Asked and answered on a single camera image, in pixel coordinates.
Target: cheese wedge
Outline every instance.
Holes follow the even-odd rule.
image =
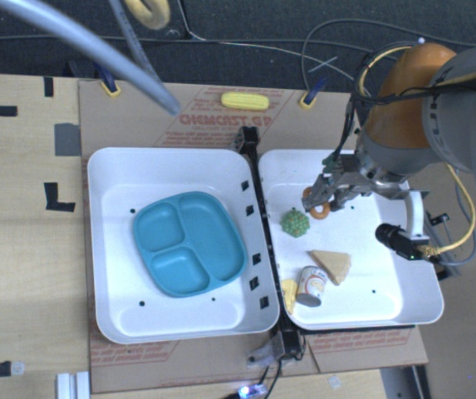
[[[339,285],[345,280],[351,268],[351,256],[349,254],[314,249],[310,252],[310,255],[319,267],[326,270],[328,278],[335,285]]]

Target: blue divided plate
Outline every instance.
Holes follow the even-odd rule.
[[[204,192],[174,195],[143,208],[136,215],[134,235],[153,280],[173,297],[222,287],[247,264],[232,218]]]

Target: white tray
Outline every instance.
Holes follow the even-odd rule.
[[[304,211],[302,191],[321,173],[330,150],[272,150],[259,170],[280,280],[298,282],[303,267],[314,265],[313,249],[351,255],[351,269],[341,285],[328,282],[321,306],[296,303],[291,320],[309,330],[373,328],[432,323],[444,303],[432,264],[407,261],[375,238],[381,223],[405,227],[404,201],[373,194],[359,197],[324,220],[309,217],[311,228],[293,238],[282,231],[282,216],[292,207]]]
[[[88,163],[97,324],[112,342],[259,333],[280,314],[248,162],[231,150],[105,148]],[[243,274],[208,293],[173,298],[135,245],[136,211],[172,195],[218,199],[248,251]]]

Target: soda can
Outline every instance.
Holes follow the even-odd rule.
[[[328,275],[317,266],[306,266],[300,277],[296,300],[300,304],[316,308],[321,305]]]

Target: cardboard sheet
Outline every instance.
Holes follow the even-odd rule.
[[[104,338],[96,326],[92,306],[94,288],[86,177],[90,156],[109,146],[232,149],[241,126],[258,127],[260,154],[271,149],[333,148],[339,141],[348,101],[346,94],[320,93],[314,107],[303,110],[298,105],[302,91],[167,86],[183,107],[175,117],[124,82],[120,83],[122,92],[115,98],[108,97],[98,81],[79,82],[93,393],[257,380],[263,368],[249,368],[246,356],[261,347],[270,335],[265,332],[129,346]],[[262,112],[225,108],[220,104],[224,91],[262,93],[269,96],[271,104]],[[346,142],[346,149],[353,149],[354,140],[351,137]],[[427,357],[418,328],[332,332],[307,336],[304,358],[284,367],[282,376],[424,363]]]

